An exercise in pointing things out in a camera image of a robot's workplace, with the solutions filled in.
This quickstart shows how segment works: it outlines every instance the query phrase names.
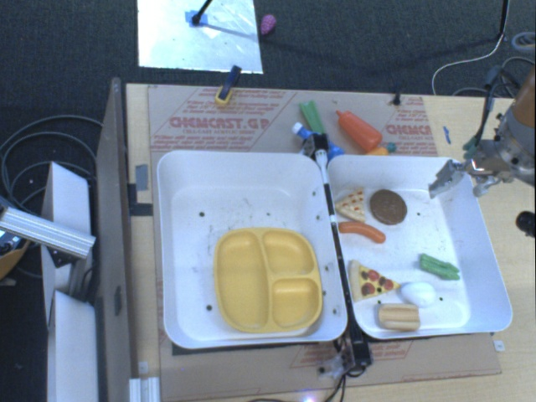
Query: wooden table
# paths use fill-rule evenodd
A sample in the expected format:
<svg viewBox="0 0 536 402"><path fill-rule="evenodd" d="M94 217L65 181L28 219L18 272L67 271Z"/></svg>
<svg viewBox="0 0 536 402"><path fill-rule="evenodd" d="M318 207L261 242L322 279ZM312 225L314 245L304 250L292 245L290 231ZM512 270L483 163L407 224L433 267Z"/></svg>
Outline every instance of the wooden table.
<svg viewBox="0 0 536 402"><path fill-rule="evenodd" d="M476 131L482 114L483 99L466 97L422 97L430 127L440 156L462 160L462 144ZM496 100L493 114L504 112L510 100ZM148 103L147 85L128 85L126 88L128 125L129 178L135 176L135 162L147 155ZM443 126L450 131L448 144ZM489 121L484 138L492 137L495 121ZM149 193L138 193L138 201L151 202ZM490 189L479 199L487 229L492 240L502 277L513 307L511 326L495 335L504 345L499 354L502 374L462 379L442 379L403 384L348 387L346 401L473 401L531 400L536 394L536 320L534 283L534 239L526 237L515 226L521 211L534 210L534 189L515 181ZM155 291L154 241L152 220L131 218L133 239L133 288L135 336L139 360L148 365L148 375L159 375L157 301ZM278 394L272 398L286 401L324 400L329 392ZM253 397L226 399L242 402Z"/></svg>

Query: orange bottle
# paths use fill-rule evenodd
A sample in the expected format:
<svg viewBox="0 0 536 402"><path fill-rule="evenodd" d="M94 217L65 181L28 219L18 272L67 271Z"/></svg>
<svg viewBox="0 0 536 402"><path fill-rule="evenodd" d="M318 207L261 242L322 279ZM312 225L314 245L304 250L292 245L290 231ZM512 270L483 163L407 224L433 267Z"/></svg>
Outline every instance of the orange bottle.
<svg viewBox="0 0 536 402"><path fill-rule="evenodd" d="M382 141L382 134L351 111L337 111L338 124L366 152L372 151Z"/></svg>

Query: black pole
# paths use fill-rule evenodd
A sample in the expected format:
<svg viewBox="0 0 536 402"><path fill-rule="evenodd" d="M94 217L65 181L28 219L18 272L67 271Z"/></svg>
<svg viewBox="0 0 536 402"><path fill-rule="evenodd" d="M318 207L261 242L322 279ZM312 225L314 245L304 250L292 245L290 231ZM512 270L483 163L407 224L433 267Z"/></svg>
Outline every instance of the black pole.
<svg viewBox="0 0 536 402"><path fill-rule="evenodd" d="M499 35L501 37L504 34L504 28L506 27L506 17L508 14L508 4L510 0L502 0L502 15L501 15L501 26L499 27Z"/></svg>
<svg viewBox="0 0 536 402"><path fill-rule="evenodd" d="M203 16L203 13L205 10L207 10L207 7L210 5L210 3L213 0L207 0L204 5L199 9L199 12L197 12L195 15L192 16L192 24L193 25L199 25L199 21L201 20L201 17Z"/></svg>

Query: dark background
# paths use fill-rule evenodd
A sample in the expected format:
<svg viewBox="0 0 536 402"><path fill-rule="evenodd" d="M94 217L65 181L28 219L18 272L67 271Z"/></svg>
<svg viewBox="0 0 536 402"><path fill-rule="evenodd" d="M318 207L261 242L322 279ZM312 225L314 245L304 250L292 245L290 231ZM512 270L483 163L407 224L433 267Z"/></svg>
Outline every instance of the dark background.
<svg viewBox="0 0 536 402"><path fill-rule="evenodd" d="M491 52L503 0L254 0L257 22L273 13L274 34L260 41L263 75L240 86L431 94L442 65ZM506 38L534 31L536 0L511 0ZM508 41L489 59L442 71L435 87L450 95L484 86L487 71L520 54ZM523 81L528 66L512 62ZM137 65L137 0L0 0L0 145L18 128L47 116L74 114L100 121L112 77L124 83L221 85L222 74L155 70ZM56 121L28 132L69 133L96 150L99 129ZM37 137L21 144L7 165L12 179L43 160L71 160L91 170L72 143ZM0 154L5 148L0 146ZM46 167L13 189L21 200L45 183ZM0 194L6 195L0 188ZM28 207L40 210L40 197ZM22 270L40 273L37 251ZM16 286L0 287L0 400L46 399L46 326L40 280L20 269Z"/></svg>

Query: sausage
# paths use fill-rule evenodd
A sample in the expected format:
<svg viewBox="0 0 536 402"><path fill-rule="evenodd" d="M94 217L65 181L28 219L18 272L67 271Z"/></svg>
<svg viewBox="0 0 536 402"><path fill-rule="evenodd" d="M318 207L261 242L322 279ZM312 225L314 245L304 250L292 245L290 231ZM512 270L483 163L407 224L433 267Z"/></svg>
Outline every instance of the sausage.
<svg viewBox="0 0 536 402"><path fill-rule="evenodd" d="M382 231L363 222L341 222L338 224L338 230L342 234L352 233L364 235L375 243L383 243L385 241L385 234Z"/></svg>

